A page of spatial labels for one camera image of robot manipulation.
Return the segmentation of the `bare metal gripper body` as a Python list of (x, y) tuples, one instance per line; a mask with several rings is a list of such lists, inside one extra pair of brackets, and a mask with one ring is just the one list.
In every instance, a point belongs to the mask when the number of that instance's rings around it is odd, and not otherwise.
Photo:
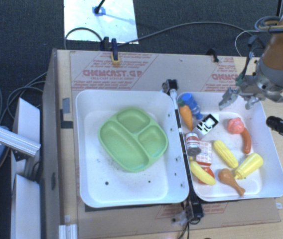
[(242, 78), (238, 77), (239, 95), (246, 101), (258, 100), (263, 101), (269, 99), (279, 101), (282, 98), (283, 87), (274, 84), (265, 76), (246, 75)]

